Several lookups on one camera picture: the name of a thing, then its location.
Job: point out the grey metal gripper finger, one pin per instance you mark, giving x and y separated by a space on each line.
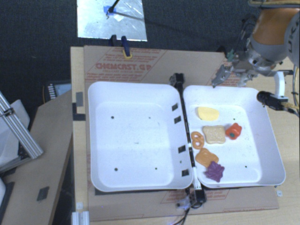
243 80
219 76

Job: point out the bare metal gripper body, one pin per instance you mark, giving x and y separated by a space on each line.
252 63

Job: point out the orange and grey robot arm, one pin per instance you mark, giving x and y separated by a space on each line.
272 22

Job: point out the yellow cheese slice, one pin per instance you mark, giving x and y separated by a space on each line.
207 113

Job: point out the orange bell pepper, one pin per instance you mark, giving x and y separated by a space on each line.
233 131

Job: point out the beige bread slice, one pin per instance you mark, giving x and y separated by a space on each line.
214 134

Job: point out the thin black and white rod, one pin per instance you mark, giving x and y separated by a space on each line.
187 132

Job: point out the orange pretzel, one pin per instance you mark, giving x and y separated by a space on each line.
197 140

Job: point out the white plastic tray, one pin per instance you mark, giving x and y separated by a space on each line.
255 149
136 135

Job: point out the brown cardboard board red print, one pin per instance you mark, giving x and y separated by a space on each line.
145 62

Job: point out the orange toast slice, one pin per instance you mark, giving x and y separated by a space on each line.
206 158

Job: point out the purple grapes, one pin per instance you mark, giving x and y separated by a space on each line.
215 171

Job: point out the black cylinder on white bracket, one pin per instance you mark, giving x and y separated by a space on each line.
273 95

